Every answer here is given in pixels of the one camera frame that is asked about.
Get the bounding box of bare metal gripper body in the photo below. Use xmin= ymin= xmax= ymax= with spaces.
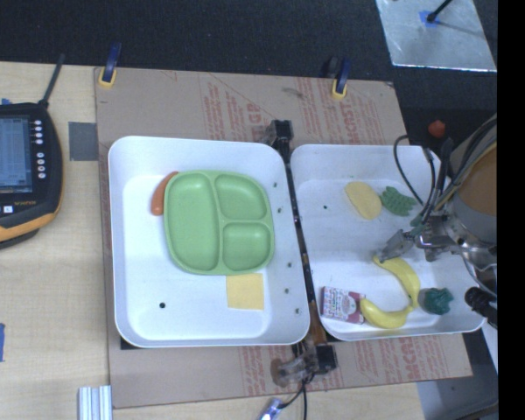
xmin=413 ymin=213 xmax=499 ymax=289

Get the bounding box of yellow banana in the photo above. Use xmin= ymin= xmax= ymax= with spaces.
xmin=359 ymin=297 xmax=416 ymax=330
xmin=372 ymin=254 xmax=422 ymax=309

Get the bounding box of green ridged toy leaf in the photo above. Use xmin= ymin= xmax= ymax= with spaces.
xmin=378 ymin=185 xmax=418 ymax=218

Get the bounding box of white plastic tray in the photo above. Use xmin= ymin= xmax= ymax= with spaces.
xmin=108 ymin=135 xmax=312 ymax=349
xmin=290 ymin=143 xmax=487 ymax=342

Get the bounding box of yellow oval toy food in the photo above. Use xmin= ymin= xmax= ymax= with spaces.
xmin=343 ymin=180 xmax=383 ymax=221

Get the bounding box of green broccoli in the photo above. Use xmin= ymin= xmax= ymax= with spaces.
xmin=417 ymin=287 xmax=455 ymax=316

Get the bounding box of pink printed carton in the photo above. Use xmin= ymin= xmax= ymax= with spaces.
xmin=319 ymin=285 xmax=367 ymax=326

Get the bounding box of thin black and white rod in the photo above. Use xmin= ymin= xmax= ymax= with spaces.
xmin=278 ymin=136 xmax=323 ymax=346

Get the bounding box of yellow cheese slice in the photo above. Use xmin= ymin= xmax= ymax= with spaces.
xmin=225 ymin=272 xmax=265 ymax=312

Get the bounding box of green divided plate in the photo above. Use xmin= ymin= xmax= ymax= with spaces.
xmin=163 ymin=169 xmax=276 ymax=277

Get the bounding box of orange sausage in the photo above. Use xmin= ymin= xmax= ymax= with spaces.
xmin=150 ymin=171 xmax=179 ymax=217

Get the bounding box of brown cardboard board red print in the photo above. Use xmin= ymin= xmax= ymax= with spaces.
xmin=93 ymin=66 xmax=474 ymax=410

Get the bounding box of black cylinder on white bracket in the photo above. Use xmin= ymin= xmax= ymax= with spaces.
xmin=464 ymin=285 xmax=499 ymax=330

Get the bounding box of black block with thin wires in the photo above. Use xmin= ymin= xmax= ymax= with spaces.
xmin=271 ymin=342 xmax=339 ymax=387
xmin=261 ymin=119 xmax=296 ymax=149

